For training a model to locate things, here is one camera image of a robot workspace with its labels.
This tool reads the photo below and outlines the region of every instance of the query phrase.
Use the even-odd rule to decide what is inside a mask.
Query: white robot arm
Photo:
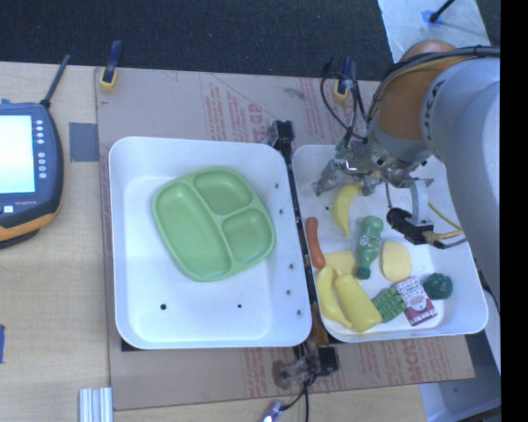
[[[362,182],[364,195],[381,183],[411,188],[416,209],[423,211],[418,180],[410,173],[435,156],[445,166],[459,223],[500,308],[500,50],[455,48],[438,40],[413,45],[389,68],[366,123],[365,139],[347,139],[315,183],[316,193],[337,186],[346,173]],[[427,243],[417,216],[415,210],[390,210],[387,219],[409,241]]]

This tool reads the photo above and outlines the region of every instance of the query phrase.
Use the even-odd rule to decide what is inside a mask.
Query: green vegetable
[[[422,287],[432,300],[447,299],[453,289],[451,278],[443,273],[433,273],[422,283]]]
[[[394,287],[388,287],[381,291],[372,300],[375,307],[381,314],[382,322],[389,322],[401,314],[407,304],[403,302],[401,296]]]

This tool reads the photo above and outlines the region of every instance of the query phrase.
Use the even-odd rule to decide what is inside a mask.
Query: green divided plate
[[[267,257],[275,231],[246,179],[211,167],[161,186],[152,213],[166,248],[193,280],[215,281]]]

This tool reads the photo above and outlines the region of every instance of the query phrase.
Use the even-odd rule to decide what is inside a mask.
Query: cardboard sheet
[[[282,389],[272,374],[278,361],[289,364],[296,359],[289,347],[141,351],[121,341],[114,321],[107,156],[115,141],[130,135],[261,142],[274,120],[293,122],[294,151],[305,144],[336,144],[344,130],[321,100],[320,80],[119,69],[115,86],[105,90],[98,84],[100,71],[95,73],[95,87],[114,408],[297,394],[299,386]],[[332,85],[326,83],[327,98]],[[364,104],[377,85],[360,82]],[[349,120],[351,103],[334,110]],[[340,370],[317,380],[311,393],[474,377],[464,336],[337,344],[336,350]]]

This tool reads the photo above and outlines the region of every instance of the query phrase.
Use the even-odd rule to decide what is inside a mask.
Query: wooden table
[[[58,65],[0,62],[0,100],[39,102]],[[0,421],[78,420],[78,391],[110,386],[99,165],[71,162],[69,124],[96,123],[94,68],[68,66],[50,111],[65,156],[62,211],[36,237],[0,251]],[[114,420],[259,421],[268,398],[116,411]],[[313,394],[310,420],[424,420],[418,386]],[[304,401],[282,422],[304,420]]]

